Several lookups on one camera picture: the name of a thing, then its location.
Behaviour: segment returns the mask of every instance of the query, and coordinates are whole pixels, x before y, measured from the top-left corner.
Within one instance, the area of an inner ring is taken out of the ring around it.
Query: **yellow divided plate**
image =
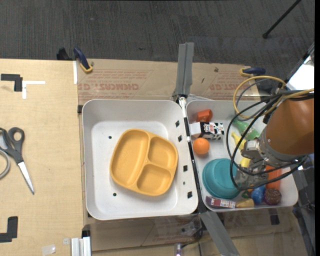
[[[146,130],[128,129],[113,151],[110,175],[122,187],[159,196],[170,188],[177,165],[172,142]]]

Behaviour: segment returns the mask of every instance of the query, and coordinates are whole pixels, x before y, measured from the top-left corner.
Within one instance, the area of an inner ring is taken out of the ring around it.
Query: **brown cylinder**
[[[266,125],[266,140],[278,153],[307,155],[315,151],[315,99],[284,100]]]

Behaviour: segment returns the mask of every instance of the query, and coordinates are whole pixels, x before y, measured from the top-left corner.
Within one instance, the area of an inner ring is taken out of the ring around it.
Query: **scissors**
[[[20,139],[15,139],[15,133],[20,134]],[[6,131],[3,128],[0,128],[0,136],[3,136],[3,141],[5,145],[0,145],[0,150],[6,152],[9,156],[13,157],[16,164],[19,166],[22,175],[26,184],[28,185],[31,193],[34,195],[35,190],[32,186],[31,179],[25,164],[25,161],[22,157],[22,144],[25,140],[25,132],[24,130],[13,127],[9,131]]]

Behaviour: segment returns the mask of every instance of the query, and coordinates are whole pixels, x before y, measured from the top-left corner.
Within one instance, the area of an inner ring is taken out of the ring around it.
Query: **white plastic tray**
[[[251,106],[256,101],[240,101],[238,109],[243,110],[246,107]],[[258,108],[260,108],[262,105],[257,106],[256,108],[253,108],[251,113],[253,114]],[[186,114],[188,117],[189,124],[195,123],[197,118],[197,112],[203,111],[206,109],[211,109],[213,116],[211,119],[211,122],[215,123],[223,123],[225,134],[222,138],[222,140],[209,140],[210,142],[210,150],[208,153],[208,156],[198,156],[196,153],[194,153],[195,163],[198,171],[198,177],[199,177],[199,183],[201,188],[201,196],[204,204],[208,207],[208,209],[214,211],[214,212],[228,212],[228,211],[239,211],[239,210],[248,210],[248,209],[261,209],[261,208],[275,208],[275,207],[289,207],[293,206],[298,201],[298,190],[295,183],[295,180],[292,175],[289,175],[280,181],[280,192],[282,194],[281,203],[277,205],[268,205],[265,203],[255,205],[254,207],[239,207],[239,208],[211,208],[206,203],[206,196],[211,197],[209,192],[206,190],[206,188],[203,185],[202,182],[202,171],[205,167],[205,165],[214,159],[220,159],[220,158],[228,158],[229,154],[227,151],[227,144],[226,144],[226,132],[228,125],[231,121],[231,119],[235,116],[235,109],[233,106],[233,102],[229,100],[193,100],[190,101],[186,106]],[[254,127],[259,131],[262,132],[262,130],[265,127],[265,124],[262,122],[263,117],[260,117],[255,123]],[[230,152],[232,153],[236,147],[236,144],[234,142],[234,139],[231,137],[231,133],[235,132],[237,135],[240,135],[237,128],[235,128],[233,125],[230,128],[229,131],[229,148]],[[242,159],[242,156],[240,153],[237,153],[235,156],[235,162],[239,163]],[[283,169],[282,172],[288,172],[290,169],[286,168]],[[240,194],[231,199],[232,201],[237,201],[242,199],[241,197],[242,192]]]
[[[196,210],[199,199],[178,104],[170,100],[93,99],[83,106],[82,124],[86,208],[92,217],[106,221],[187,215]],[[133,128],[170,140],[178,151],[174,180],[165,194],[143,195],[119,186],[110,176],[114,148],[121,134]]]

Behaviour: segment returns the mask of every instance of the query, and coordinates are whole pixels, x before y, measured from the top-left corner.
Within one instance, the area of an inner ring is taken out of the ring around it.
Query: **orange fruit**
[[[200,137],[194,140],[192,147],[198,155],[204,155],[209,152],[210,143],[207,139]]]

